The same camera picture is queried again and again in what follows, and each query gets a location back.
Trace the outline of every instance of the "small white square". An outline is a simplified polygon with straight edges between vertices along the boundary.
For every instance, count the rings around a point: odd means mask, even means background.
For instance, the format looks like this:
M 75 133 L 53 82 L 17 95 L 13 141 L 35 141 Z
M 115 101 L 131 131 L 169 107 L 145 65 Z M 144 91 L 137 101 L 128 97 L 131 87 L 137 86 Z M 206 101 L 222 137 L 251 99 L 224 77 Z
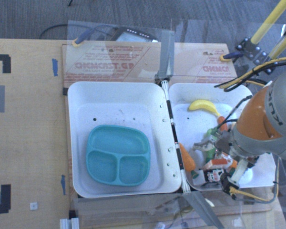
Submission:
M 30 209 L 31 210 L 37 210 L 38 209 L 38 203 L 37 202 L 30 203 Z

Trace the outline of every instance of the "wooden table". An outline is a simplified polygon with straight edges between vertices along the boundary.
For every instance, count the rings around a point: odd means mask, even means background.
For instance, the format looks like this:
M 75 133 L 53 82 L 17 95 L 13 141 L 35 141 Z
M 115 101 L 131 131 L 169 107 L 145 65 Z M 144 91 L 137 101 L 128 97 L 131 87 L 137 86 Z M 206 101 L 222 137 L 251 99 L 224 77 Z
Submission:
M 54 229 L 69 217 L 70 160 L 62 94 L 66 43 L 0 39 L 0 55 L 11 59 L 10 73 L 0 61 L 0 193 L 7 188 L 0 197 L 0 228 Z M 219 219 L 228 228 L 238 218 Z M 286 228 L 277 200 L 271 210 L 243 214 L 242 220 L 247 228 Z

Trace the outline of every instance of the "orange carrot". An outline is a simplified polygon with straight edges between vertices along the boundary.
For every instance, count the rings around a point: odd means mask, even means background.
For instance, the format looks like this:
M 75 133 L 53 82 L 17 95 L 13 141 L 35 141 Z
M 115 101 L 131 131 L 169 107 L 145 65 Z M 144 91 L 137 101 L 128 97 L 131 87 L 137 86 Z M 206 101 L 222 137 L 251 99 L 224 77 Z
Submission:
M 184 163 L 184 169 L 188 172 L 191 172 L 192 178 L 197 177 L 197 173 L 194 171 L 196 168 L 196 163 L 193 160 L 193 158 L 190 156 L 190 154 L 186 151 L 185 147 L 179 143 L 180 150 L 181 150 L 181 155 L 182 155 L 182 160 Z
M 217 118 L 217 123 L 218 124 L 221 124 L 223 121 L 225 120 L 225 118 L 223 116 L 220 116 Z M 227 123 L 224 123 L 220 128 L 219 130 L 221 131 L 227 131 L 228 130 L 228 125 Z

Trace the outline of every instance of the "white plastic tray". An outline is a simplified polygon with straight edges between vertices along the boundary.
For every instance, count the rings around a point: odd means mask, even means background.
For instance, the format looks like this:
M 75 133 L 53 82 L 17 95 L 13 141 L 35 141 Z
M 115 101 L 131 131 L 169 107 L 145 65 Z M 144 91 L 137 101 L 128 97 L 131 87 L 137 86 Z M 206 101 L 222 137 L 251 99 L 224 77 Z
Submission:
M 244 97 L 251 95 L 248 88 L 239 86 L 238 88 L 224 92 L 223 89 L 214 88 L 214 84 L 205 83 L 176 83 L 169 88 L 174 122 L 178 141 L 182 143 L 187 151 L 193 156 L 198 171 L 204 165 L 203 153 L 199 150 L 192 150 L 194 143 L 200 142 L 210 128 L 217 125 L 216 117 L 204 110 L 188 111 L 189 105 L 198 99 L 206 99 L 213 102 L 218 112 L 227 116 L 230 111 Z M 244 102 L 231 118 L 240 116 L 246 102 Z M 276 165 L 271 154 L 263 154 L 258 159 L 256 165 L 247 170 L 239 181 L 240 187 L 268 187 L 273 185 Z M 220 186 L 203 187 L 204 180 L 200 178 L 192 179 L 187 173 L 188 183 L 197 190 L 220 190 Z
M 153 83 L 76 82 L 68 90 L 73 185 L 84 198 L 172 193 L 181 186 L 174 138 L 163 90 Z M 98 125 L 121 125 L 149 139 L 151 166 L 147 179 L 134 187 L 93 180 L 85 162 L 90 131 Z

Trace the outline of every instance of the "black electronic device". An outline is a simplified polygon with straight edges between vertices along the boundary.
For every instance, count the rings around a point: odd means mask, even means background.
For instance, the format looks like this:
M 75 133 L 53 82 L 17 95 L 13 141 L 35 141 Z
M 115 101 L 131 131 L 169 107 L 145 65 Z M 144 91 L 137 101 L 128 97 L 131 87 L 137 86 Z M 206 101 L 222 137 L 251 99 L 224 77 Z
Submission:
M 111 41 L 117 42 L 158 42 L 158 40 L 143 31 L 120 27 L 117 29 Z

